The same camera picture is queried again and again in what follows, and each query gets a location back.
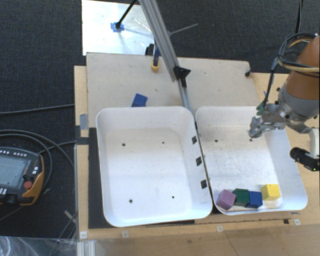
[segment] yellow block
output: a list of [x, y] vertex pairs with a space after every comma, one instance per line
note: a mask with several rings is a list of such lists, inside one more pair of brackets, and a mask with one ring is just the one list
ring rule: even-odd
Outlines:
[[280, 197], [280, 190], [278, 184], [267, 184], [261, 188], [262, 199], [267, 201], [274, 201]]

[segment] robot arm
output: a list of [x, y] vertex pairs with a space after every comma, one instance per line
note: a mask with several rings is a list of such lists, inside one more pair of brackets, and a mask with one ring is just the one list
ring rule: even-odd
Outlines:
[[[305, 152], [308, 157], [317, 161], [317, 171], [319, 171], [319, 129], [310, 128], [305, 122], [319, 114], [319, 39], [316, 35], [299, 33], [290, 36], [282, 44], [277, 62], [291, 72], [282, 88], [278, 88], [278, 100], [267, 104], [268, 96], [266, 96], [257, 107], [258, 117], [252, 118], [248, 131], [251, 138], [258, 138], [266, 131], [284, 129], [288, 126], [300, 134], [309, 134], [311, 153]], [[293, 51], [291, 47], [300, 42], [309, 43], [295, 62], [287, 61], [286, 53]]]

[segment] red emergency stop button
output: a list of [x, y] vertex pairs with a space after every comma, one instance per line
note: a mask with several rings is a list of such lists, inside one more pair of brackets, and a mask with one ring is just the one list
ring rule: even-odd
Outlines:
[[27, 190], [31, 189], [32, 187], [32, 182], [30, 180], [26, 181], [24, 184], [23, 184], [23, 187]]

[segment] black floor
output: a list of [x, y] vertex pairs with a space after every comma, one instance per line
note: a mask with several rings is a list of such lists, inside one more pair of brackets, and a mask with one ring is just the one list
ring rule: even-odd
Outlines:
[[[299, 0], [158, 2], [169, 31], [199, 23], [171, 37], [178, 56], [245, 60], [254, 72], [269, 71], [280, 44], [295, 31], [299, 6]], [[300, 31], [316, 33], [319, 25], [320, 2], [304, 1]], [[0, 112], [74, 103], [75, 65], [85, 65], [80, 0], [0, 1]], [[0, 115], [0, 130], [25, 130], [63, 143], [75, 140], [74, 119], [72, 107]], [[21, 138], [0, 137], [3, 145], [41, 150]], [[73, 146], [63, 148], [73, 159]], [[69, 221], [64, 211], [75, 213], [75, 184], [68, 161], [56, 150], [52, 157], [50, 190], [35, 205], [5, 219], [16, 208], [0, 205], [0, 236], [60, 236]]]

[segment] blue block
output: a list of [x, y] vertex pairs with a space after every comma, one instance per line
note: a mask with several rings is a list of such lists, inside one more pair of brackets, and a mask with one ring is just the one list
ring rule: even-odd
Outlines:
[[246, 208], [257, 209], [264, 204], [261, 192], [249, 191], [249, 200], [250, 202], [245, 206]]
[[117, 32], [117, 33], [120, 33], [121, 31], [125, 30], [125, 26], [122, 23], [120, 24], [120, 28], [119, 29], [116, 29], [116, 22], [110, 23], [110, 27], [113, 30], [113, 32]]
[[145, 107], [147, 99], [148, 97], [136, 93], [131, 107]]

